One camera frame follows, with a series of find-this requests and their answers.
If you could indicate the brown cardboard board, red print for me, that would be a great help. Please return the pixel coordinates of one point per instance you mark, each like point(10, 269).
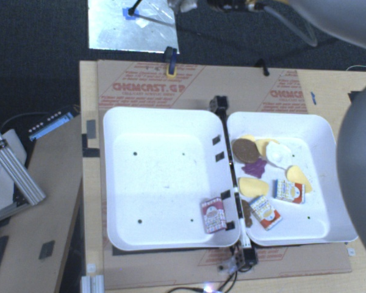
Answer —
point(231, 81)

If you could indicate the yellow potato chip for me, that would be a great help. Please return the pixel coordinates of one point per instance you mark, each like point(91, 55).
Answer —
point(249, 138)
point(298, 175)
point(252, 186)
point(261, 146)

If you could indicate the thin black and white rod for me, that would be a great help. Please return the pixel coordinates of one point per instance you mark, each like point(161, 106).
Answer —
point(231, 154)

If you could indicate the brown round biscuit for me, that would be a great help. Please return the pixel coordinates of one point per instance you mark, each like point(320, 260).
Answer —
point(246, 150)

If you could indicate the white plastic tray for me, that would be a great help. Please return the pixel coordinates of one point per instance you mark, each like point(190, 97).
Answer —
point(296, 224)
point(158, 179)

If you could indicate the white fried egg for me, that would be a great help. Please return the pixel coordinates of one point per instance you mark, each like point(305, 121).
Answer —
point(277, 155)

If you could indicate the purple grapes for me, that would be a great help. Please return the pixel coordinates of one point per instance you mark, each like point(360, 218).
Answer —
point(255, 167)

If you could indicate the red and white carton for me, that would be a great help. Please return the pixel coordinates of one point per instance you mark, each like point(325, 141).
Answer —
point(213, 215)

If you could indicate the white and orange carton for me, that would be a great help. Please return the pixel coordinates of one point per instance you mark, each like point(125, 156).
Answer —
point(265, 213)
point(289, 191)

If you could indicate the brown gingerbread biscuit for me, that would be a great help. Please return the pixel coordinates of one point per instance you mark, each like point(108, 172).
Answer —
point(247, 214)

